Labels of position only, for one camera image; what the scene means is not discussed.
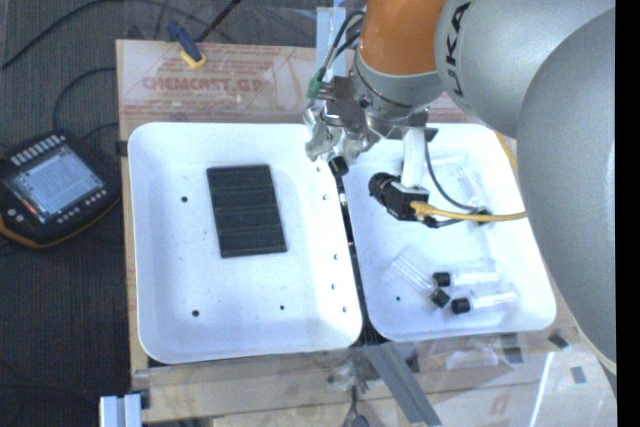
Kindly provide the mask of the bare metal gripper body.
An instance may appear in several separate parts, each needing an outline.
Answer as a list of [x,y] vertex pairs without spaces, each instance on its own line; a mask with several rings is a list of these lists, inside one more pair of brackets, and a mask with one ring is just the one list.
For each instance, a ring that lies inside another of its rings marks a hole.
[[321,86],[327,125],[351,133],[389,137],[400,128],[420,126],[430,104],[428,75],[350,75]]

